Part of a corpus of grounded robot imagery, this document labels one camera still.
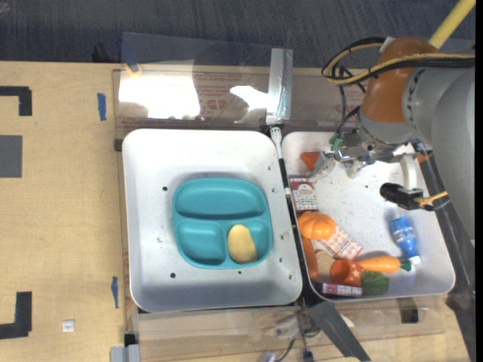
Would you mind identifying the dark red small carton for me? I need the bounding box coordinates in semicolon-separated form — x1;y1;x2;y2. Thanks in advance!
312;281;364;299

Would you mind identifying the orange pumpkin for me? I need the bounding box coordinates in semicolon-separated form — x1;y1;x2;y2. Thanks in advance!
297;210;337;241

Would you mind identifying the yellow potato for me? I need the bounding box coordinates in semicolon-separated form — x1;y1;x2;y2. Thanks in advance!
226;223;259;265

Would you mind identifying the blue bottle white cap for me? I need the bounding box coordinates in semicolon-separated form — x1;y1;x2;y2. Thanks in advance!
389;213;422;267

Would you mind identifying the green leafy vegetable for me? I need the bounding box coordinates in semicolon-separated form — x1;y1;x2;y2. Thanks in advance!
360;270;391;297

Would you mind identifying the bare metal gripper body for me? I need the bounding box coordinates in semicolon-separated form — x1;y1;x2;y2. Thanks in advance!
334;130;401;166

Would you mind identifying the pink checked packet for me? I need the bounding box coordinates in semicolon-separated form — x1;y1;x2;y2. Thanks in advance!
311;225;364;261

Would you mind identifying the white plastic tray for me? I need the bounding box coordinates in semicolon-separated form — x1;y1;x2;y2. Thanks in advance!
281;130;457;302
121;127;304;314

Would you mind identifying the orange carrot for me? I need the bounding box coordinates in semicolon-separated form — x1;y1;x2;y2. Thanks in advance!
355;255;413;275

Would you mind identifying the blue divided plate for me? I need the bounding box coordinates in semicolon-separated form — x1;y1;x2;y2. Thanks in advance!
171;176;274;270

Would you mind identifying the red and white carton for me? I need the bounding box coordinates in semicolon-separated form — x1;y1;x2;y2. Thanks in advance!
288;175;320;214

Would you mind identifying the orange sausage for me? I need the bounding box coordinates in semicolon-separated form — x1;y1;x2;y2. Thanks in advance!
300;235;319;281

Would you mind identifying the orange cone piece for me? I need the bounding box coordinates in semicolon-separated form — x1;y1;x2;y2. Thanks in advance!
300;151;322;172

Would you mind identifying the orange cup with star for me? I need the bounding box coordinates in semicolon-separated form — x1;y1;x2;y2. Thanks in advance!
329;258;365;288

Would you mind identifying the tan round biscuit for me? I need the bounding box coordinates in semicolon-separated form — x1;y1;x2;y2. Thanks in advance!
314;250;337;284

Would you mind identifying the black cylinder on white bracket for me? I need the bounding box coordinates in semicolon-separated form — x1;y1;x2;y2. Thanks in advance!
379;152;426;211

